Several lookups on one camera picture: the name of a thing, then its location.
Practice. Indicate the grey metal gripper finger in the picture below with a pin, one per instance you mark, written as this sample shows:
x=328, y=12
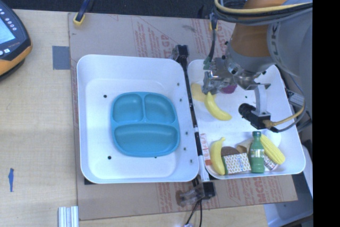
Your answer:
x=207, y=85
x=218, y=86

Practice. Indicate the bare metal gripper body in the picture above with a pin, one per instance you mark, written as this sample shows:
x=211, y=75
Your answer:
x=225, y=71

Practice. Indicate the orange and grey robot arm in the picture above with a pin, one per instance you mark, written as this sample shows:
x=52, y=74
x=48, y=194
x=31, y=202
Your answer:
x=255, y=34

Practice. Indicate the purple grapes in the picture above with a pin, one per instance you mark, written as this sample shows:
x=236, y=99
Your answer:
x=229, y=89

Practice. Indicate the yellow banana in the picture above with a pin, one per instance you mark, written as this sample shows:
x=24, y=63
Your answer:
x=217, y=154
x=216, y=110

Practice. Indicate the thin black and white rod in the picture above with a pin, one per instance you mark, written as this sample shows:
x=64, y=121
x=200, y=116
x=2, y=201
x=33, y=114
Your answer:
x=191, y=109

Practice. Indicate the white plastic tray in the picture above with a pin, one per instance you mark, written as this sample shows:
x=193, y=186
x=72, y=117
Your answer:
x=239, y=127
x=132, y=71

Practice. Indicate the red and white packet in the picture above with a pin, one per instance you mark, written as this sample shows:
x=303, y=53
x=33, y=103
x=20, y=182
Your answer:
x=205, y=149

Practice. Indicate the beige bread piece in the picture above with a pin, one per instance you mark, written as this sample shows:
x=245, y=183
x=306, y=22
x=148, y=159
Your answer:
x=245, y=145

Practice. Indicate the brown round biscuit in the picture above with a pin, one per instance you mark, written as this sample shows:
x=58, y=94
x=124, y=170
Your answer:
x=229, y=151

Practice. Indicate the yellow patterned carton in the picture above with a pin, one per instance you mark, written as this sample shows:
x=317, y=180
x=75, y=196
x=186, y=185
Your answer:
x=237, y=164

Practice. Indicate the green bottle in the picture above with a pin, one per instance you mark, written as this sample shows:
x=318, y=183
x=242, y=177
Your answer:
x=257, y=156

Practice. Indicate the blue divided plate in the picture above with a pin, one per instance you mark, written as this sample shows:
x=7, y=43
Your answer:
x=144, y=138

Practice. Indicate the yellow corn cob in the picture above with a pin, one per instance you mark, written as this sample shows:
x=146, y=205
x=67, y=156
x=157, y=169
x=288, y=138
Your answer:
x=273, y=150

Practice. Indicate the white carton with red print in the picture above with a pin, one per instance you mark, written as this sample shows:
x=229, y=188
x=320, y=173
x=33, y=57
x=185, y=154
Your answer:
x=270, y=164

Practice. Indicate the brown cardboard board red print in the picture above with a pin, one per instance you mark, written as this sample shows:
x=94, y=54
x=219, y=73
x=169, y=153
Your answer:
x=127, y=34

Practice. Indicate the black cylinder on white bracket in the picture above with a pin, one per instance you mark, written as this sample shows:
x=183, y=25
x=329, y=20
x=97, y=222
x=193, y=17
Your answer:
x=259, y=117

